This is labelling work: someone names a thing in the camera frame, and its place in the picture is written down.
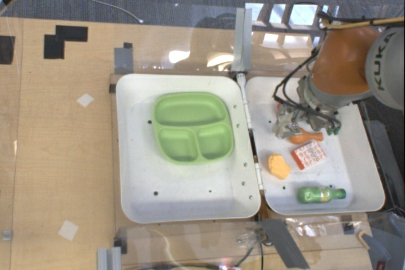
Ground white plastic tray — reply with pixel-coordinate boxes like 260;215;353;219
115;73;262;224
245;76;386;216

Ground thin black and white rod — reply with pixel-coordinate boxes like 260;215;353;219
236;72;265;192

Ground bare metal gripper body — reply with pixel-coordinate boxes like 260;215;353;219
275;101;337;133

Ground green plastic bottle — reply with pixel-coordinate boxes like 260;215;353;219
296;186;347;205

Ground yellow ridged toy food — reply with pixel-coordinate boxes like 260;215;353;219
268;152;292;181

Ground orange toy chicken drumstick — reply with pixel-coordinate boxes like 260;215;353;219
289;127;324;145

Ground orange and white carton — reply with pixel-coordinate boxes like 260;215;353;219
291;140;328;171

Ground green divided plate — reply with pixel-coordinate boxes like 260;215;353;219
152;91;235;166

